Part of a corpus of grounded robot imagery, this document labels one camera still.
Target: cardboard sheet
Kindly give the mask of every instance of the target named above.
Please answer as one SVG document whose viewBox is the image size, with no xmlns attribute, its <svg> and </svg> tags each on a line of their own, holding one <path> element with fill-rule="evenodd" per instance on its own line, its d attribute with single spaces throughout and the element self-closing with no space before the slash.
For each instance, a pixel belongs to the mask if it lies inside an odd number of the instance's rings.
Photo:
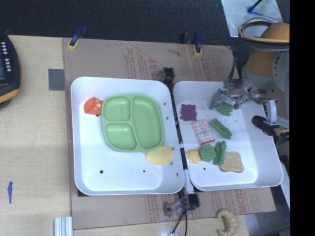
<svg viewBox="0 0 315 236">
<path fill-rule="evenodd" d="M 164 67 L 173 67 L 178 81 L 223 81 L 232 66 L 232 53 L 224 46 L 202 46 L 195 56 L 193 46 L 151 42 L 79 39 L 74 50 L 63 40 L 65 93 L 70 161 L 73 227 L 75 230 L 153 222 L 175 221 L 163 205 L 178 200 L 177 194 L 80 195 L 74 182 L 71 123 L 71 83 L 81 76 L 155 80 Z M 215 217 L 220 208 L 235 214 L 275 211 L 270 188 L 199 192 L 200 207 L 188 219 Z"/>
</svg>

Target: white tray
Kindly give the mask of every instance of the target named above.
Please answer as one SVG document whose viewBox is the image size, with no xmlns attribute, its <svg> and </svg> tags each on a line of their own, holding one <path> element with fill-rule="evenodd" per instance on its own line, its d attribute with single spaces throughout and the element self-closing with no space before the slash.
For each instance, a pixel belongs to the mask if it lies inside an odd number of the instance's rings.
<svg viewBox="0 0 315 236">
<path fill-rule="evenodd" d="M 144 94 L 160 107 L 162 145 L 173 148 L 170 164 L 147 162 L 144 152 L 119 152 L 105 141 L 101 116 L 84 113 L 86 100 L 116 94 Z M 176 193 L 184 185 L 183 165 L 170 93 L 158 81 L 80 77 L 71 85 L 75 183 L 87 195 Z"/>
<path fill-rule="evenodd" d="M 189 177 L 192 184 L 201 191 L 216 191 L 227 189 L 242 189 L 279 185 L 283 172 L 273 138 L 264 134 L 252 124 L 256 115 L 265 116 L 263 107 L 253 102 L 247 102 L 238 110 L 233 110 L 231 116 L 223 116 L 217 110 L 209 110 L 207 103 L 214 93 L 222 88 L 222 82 L 178 82 L 174 86 L 174 97 L 177 115 L 185 151 L 199 149 L 200 145 L 191 127 L 191 121 L 183 121 L 181 105 L 196 106 L 197 119 L 211 121 L 217 118 L 232 133 L 231 139 L 223 138 L 213 129 L 216 142 L 226 141 L 226 151 L 237 151 L 244 165 L 242 173 L 222 172 L 212 162 L 201 161 L 199 164 L 188 162 Z"/>
</svg>

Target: green plate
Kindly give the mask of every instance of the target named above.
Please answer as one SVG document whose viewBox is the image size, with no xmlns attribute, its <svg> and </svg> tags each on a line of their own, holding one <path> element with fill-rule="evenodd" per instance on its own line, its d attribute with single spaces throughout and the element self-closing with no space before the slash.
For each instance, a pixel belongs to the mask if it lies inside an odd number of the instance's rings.
<svg viewBox="0 0 315 236">
<path fill-rule="evenodd" d="M 164 128 L 158 104 L 142 94 L 119 94 L 102 104 L 102 124 L 108 145 L 117 151 L 150 151 L 161 146 Z"/>
</svg>

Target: black electronic device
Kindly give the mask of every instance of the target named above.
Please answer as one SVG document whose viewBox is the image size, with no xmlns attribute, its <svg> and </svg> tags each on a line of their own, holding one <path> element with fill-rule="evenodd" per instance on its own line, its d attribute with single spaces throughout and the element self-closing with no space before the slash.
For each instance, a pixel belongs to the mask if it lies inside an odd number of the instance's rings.
<svg viewBox="0 0 315 236">
<path fill-rule="evenodd" d="M 15 48 L 7 35 L 0 35 L 0 108 L 21 89 L 22 72 Z"/>
</svg>

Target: light wood surface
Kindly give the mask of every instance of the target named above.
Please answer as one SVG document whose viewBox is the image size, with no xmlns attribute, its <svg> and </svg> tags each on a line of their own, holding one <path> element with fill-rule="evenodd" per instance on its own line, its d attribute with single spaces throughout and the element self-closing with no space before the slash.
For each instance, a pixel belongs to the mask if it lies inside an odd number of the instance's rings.
<svg viewBox="0 0 315 236">
<path fill-rule="evenodd" d="M 0 109 L 0 235 L 52 236 L 71 216 L 64 91 L 50 91 L 48 69 L 63 69 L 62 38 L 11 35 L 23 73 L 20 93 Z M 12 203 L 7 188 L 13 183 Z M 236 236 L 248 236 L 237 216 Z M 167 236 L 176 222 L 75 230 L 75 236 Z M 188 221 L 188 236 L 216 236 L 215 218 Z M 176 230 L 184 235 L 185 221 Z"/>
</svg>

